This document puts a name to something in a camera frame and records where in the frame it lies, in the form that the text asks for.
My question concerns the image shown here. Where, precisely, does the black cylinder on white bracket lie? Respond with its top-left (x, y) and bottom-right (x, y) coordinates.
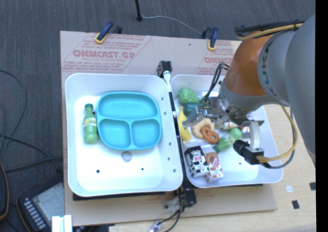
top-left (232, 120), bottom-right (265, 166)

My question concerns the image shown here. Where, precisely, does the green bottle with yellow label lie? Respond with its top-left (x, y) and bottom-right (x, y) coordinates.
top-left (82, 103), bottom-right (100, 145)

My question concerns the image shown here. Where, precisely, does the thin black and white rod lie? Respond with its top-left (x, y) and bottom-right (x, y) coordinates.
top-left (163, 70), bottom-right (186, 191)

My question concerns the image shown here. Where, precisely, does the small red and white packet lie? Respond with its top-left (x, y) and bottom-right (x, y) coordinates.
top-left (221, 120), bottom-right (241, 131)

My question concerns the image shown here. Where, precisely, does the blue divided plate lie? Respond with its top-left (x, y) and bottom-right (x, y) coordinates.
top-left (96, 91), bottom-right (163, 151)

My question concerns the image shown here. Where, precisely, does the green bottle with white label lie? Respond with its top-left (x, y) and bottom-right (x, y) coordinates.
top-left (212, 127), bottom-right (243, 154)

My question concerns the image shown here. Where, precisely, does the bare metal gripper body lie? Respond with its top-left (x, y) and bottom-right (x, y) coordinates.
top-left (196, 95), bottom-right (249, 125)

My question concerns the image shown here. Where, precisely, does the brown toy pretzel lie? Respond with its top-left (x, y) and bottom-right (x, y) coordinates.
top-left (200, 126), bottom-right (220, 145)

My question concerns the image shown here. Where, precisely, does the yellow banana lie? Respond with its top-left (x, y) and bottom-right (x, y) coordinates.
top-left (177, 106), bottom-right (192, 142)

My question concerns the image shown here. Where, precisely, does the light green toy artichoke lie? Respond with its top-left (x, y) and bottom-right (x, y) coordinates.
top-left (177, 87), bottom-right (200, 105)

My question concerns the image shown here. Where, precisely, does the brown cardboard board red print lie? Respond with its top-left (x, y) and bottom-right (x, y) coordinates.
top-left (60, 30), bottom-right (278, 227)

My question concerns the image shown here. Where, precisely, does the white plastic tray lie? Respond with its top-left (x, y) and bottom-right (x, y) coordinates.
top-left (170, 74), bottom-right (284, 189)
top-left (64, 72), bottom-right (184, 198)

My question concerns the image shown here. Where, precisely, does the cow print carton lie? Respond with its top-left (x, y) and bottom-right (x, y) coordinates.
top-left (184, 145), bottom-right (209, 179)

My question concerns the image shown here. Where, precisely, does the beige toy croissant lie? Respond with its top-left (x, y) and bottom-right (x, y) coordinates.
top-left (191, 117), bottom-right (216, 140)

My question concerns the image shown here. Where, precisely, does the brown and white carton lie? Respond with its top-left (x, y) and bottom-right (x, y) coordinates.
top-left (204, 151), bottom-right (224, 184)

